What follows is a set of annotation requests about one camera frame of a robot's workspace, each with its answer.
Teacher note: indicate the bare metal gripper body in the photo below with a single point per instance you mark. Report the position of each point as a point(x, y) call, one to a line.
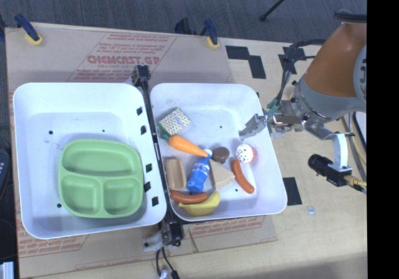
point(288, 118)

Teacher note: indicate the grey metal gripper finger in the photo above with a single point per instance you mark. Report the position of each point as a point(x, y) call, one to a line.
point(254, 125)

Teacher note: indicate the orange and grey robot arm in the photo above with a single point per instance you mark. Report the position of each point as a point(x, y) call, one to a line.
point(336, 62)

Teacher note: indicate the white speckled ball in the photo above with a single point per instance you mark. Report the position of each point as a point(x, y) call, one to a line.
point(244, 153)

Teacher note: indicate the white plastic tray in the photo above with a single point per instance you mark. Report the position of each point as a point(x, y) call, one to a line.
point(218, 109)
point(46, 106)

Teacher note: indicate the brown chocolate doughnut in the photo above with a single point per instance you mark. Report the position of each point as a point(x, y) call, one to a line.
point(220, 154)

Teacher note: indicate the red-brown sausage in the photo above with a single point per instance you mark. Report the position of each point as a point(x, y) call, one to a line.
point(187, 198)
point(242, 178)

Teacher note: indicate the tan bread wedge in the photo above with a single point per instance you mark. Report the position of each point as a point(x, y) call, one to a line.
point(220, 176)

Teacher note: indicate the orange carrot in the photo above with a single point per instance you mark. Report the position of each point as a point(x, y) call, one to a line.
point(185, 145)

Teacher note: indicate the blue bottle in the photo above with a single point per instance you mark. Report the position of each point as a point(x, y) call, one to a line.
point(198, 176)

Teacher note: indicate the yellow patterned carton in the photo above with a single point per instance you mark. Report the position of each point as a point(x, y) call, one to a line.
point(174, 121)

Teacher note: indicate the tan hot dog bun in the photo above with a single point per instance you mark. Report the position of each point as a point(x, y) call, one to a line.
point(175, 174)

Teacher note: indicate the yellow banana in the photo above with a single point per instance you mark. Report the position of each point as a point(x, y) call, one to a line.
point(202, 207)

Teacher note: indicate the thin black rod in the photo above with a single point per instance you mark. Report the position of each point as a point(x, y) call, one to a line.
point(154, 143)

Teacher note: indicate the green divided plate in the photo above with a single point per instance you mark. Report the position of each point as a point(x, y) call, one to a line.
point(99, 162)

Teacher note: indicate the brown cardboard board red print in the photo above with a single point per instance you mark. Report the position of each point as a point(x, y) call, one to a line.
point(78, 53)

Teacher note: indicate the black cylinder on white bracket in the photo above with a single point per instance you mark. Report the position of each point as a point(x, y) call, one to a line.
point(322, 164)

